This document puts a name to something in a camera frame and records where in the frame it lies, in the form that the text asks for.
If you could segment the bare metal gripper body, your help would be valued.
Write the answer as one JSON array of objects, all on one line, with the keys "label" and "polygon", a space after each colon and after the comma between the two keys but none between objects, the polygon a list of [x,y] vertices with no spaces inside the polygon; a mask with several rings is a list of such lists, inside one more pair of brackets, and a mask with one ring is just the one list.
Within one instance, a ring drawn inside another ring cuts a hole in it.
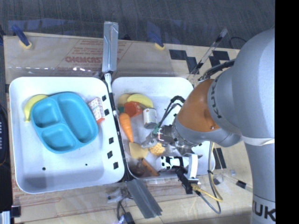
[{"label": "bare metal gripper body", "polygon": [[178,144],[179,134],[173,125],[162,126],[157,133],[157,141],[163,147],[175,147]]}]

